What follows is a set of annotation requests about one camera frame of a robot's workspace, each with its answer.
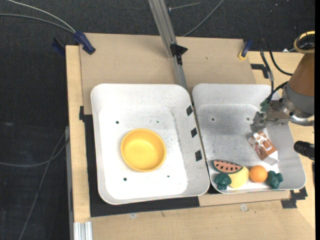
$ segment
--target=metal bar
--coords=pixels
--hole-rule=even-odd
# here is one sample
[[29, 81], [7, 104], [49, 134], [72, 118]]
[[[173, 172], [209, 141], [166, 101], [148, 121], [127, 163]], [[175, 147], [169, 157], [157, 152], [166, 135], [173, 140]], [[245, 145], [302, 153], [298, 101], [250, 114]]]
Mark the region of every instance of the metal bar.
[[[172, 57], [170, 46], [172, 44], [177, 44], [176, 36], [174, 33], [174, 28], [172, 27], [172, 23], [170, 20], [170, 16], [168, 13], [168, 7], [165, 3], [165, 0], [148, 0], [151, 11], [153, 13], [153, 17], [157, 28], [159, 30], [159, 34], [162, 38], [166, 54], [168, 57]], [[187, 82], [185, 78], [185, 73], [182, 65], [179, 65], [177, 62], [177, 57], [173, 57], [173, 64], [175, 70], [175, 77], [177, 84], [184, 87], [188, 90]]]

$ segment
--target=white tray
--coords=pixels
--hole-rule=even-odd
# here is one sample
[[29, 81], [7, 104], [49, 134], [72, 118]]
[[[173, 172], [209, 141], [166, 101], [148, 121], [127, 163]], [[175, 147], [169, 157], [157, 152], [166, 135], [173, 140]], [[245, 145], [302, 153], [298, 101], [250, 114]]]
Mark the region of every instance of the white tray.
[[[113, 205], [200, 196], [210, 185], [188, 92], [175, 84], [100, 84], [91, 92], [97, 182]], [[163, 139], [164, 163], [150, 172], [130, 169], [121, 156], [122, 138], [146, 128]]]
[[[262, 165], [267, 171], [275, 171], [283, 176], [278, 189], [271, 189], [265, 183], [254, 183], [249, 179], [240, 188], [228, 186], [226, 190], [218, 190], [221, 193], [294, 190], [301, 189], [306, 183], [306, 175], [299, 154], [294, 151], [294, 140], [288, 125], [265, 129], [278, 150], [279, 162], [275, 165], [261, 161], [247, 140], [247, 135], [251, 133], [250, 124], [260, 110], [260, 103], [269, 96], [270, 91], [270, 86], [259, 84], [202, 83], [193, 88], [192, 97], [210, 180], [217, 190], [214, 178], [219, 172], [212, 163], [215, 159], [234, 162], [248, 169]], [[275, 93], [273, 99], [279, 99], [279, 95]]]

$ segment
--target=toy watermelon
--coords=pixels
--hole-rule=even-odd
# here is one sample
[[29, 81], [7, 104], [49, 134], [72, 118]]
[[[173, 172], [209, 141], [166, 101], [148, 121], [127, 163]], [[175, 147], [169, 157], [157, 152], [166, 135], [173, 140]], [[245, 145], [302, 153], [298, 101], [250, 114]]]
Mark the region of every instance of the toy watermelon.
[[225, 160], [213, 160], [214, 168], [229, 175], [231, 179], [230, 187], [237, 189], [247, 182], [250, 172], [247, 167], [237, 164], [235, 162]]

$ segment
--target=black mat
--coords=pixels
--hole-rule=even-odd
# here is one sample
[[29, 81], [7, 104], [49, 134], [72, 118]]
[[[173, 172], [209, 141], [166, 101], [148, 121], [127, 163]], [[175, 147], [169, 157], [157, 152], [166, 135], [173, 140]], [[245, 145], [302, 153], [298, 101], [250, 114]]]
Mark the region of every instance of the black mat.
[[85, 115], [83, 117], [83, 121], [85, 126], [91, 217], [183, 209], [200, 206], [198, 197], [170, 198], [119, 205], [112, 205], [103, 201], [98, 193], [95, 134], [92, 115]]

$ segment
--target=green toy vegetable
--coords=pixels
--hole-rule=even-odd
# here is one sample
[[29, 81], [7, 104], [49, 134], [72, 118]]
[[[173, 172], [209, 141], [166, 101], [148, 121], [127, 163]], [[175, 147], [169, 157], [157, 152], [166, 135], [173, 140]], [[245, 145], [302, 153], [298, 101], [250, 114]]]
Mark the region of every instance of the green toy vegetable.
[[218, 190], [226, 190], [231, 184], [231, 178], [227, 173], [221, 172], [214, 178], [214, 183], [217, 184]]
[[284, 178], [281, 173], [275, 173], [273, 170], [268, 172], [268, 177], [266, 178], [266, 183], [273, 189], [279, 187], [280, 182], [283, 182]]

